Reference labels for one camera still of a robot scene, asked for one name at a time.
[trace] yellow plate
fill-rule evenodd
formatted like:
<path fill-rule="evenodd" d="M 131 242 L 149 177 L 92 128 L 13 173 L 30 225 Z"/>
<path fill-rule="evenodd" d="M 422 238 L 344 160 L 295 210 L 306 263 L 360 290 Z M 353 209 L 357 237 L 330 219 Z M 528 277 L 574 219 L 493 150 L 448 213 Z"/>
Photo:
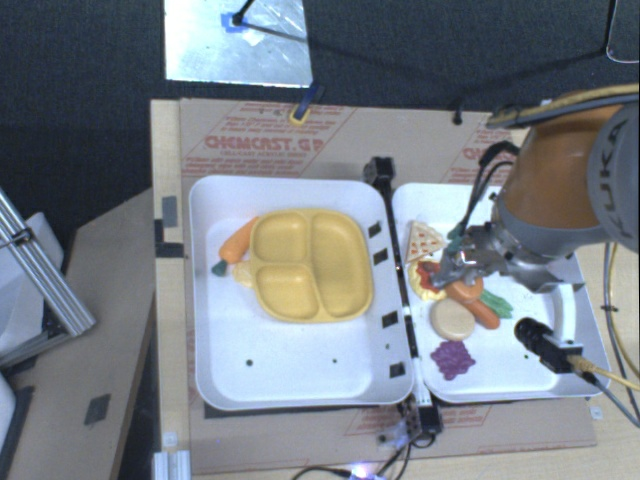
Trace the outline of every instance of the yellow plate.
<path fill-rule="evenodd" d="M 288 322 L 337 322 L 373 297 L 367 245 L 346 215 L 313 208 L 260 217 L 251 232 L 251 276 L 260 305 Z"/>

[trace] metal sheet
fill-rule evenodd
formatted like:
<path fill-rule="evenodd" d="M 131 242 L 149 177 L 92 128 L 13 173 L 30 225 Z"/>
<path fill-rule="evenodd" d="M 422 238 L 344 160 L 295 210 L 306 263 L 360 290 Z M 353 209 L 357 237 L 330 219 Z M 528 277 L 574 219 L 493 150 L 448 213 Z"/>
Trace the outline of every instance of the metal sheet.
<path fill-rule="evenodd" d="M 165 0 L 169 80 L 308 87 L 313 76 L 302 0 Z"/>

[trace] toy pizza slice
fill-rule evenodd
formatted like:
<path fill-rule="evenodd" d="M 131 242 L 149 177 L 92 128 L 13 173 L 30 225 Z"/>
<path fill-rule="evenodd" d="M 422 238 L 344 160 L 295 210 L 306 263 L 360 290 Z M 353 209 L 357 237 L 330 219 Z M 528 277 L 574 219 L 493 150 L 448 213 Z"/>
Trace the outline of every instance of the toy pizza slice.
<path fill-rule="evenodd" d="M 407 248 L 407 263 L 423 258 L 446 245 L 442 235 L 424 222 L 413 221 Z"/>

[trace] black fabric backdrop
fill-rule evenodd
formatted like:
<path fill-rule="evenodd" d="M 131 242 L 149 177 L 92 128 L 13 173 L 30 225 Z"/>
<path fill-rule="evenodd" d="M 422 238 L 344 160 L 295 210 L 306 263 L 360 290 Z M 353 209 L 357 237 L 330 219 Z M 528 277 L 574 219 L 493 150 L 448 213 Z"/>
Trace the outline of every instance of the black fabric backdrop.
<path fill-rule="evenodd" d="M 616 54 L 637 58 L 640 0 Z M 638 81 L 600 48 L 609 0 L 303 0 L 323 103 L 493 110 Z M 151 184 L 149 101 L 295 101 L 164 79 L 163 0 L 0 0 L 0 187 L 74 229 Z"/>

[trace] yellow cable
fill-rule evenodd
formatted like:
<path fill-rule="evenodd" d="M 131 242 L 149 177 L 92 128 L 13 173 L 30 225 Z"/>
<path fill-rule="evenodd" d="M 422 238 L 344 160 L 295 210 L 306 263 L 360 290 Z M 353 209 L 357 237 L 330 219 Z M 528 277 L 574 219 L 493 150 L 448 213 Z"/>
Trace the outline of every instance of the yellow cable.
<path fill-rule="evenodd" d="M 523 110 L 510 110 L 493 115 L 487 120 L 487 127 L 497 127 L 500 126 L 501 123 L 508 122 L 516 118 L 534 116 L 541 112 L 549 112 L 551 110 L 564 108 L 584 101 L 637 93 L 638 88 L 639 84 L 612 85 L 609 87 L 602 87 L 600 89 L 593 89 L 591 91 L 582 91 L 576 94 L 570 94 L 569 96 L 557 98 L 548 105 L 530 107 Z"/>
<path fill-rule="evenodd" d="M 614 243 L 613 247 L 611 248 L 611 259 L 609 262 L 609 303 L 611 304 L 611 301 L 613 300 L 612 297 L 612 292 L 613 292 L 613 288 L 611 287 L 611 280 L 613 278 L 613 264 L 616 258 L 616 251 L 618 250 L 618 243 Z M 629 369 L 634 373 L 634 375 L 640 379 L 640 371 L 638 371 L 638 367 L 633 363 L 633 361 L 631 360 L 631 357 L 629 356 L 629 353 L 627 352 L 627 349 L 624 348 L 624 345 L 622 343 L 622 340 L 620 339 L 620 335 L 618 334 L 618 328 L 616 327 L 616 324 L 614 322 L 614 318 L 613 318 L 614 312 L 611 312 L 611 328 L 613 330 L 613 334 L 616 338 L 616 341 L 618 342 L 618 348 L 620 349 L 620 353 L 622 354 L 622 357 L 624 357 L 625 362 L 627 363 L 627 366 L 629 367 Z"/>
<path fill-rule="evenodd" d="M 628 387 L 629 389 L 633 389 L 634 391 L 640 391 L 640 384 L 635 384 L 620 375 L 616 375 L 613 372 L 603 370 L 602 368 L 596 366 L 587 358 L 577 355 L 567 356 L 567 361 L 581 372 L 589 372 L 589 373 L 597 373 L 603 375 L 604 377 L 608 377 L 609 379 L 622 384 L 623 386 Z"/>

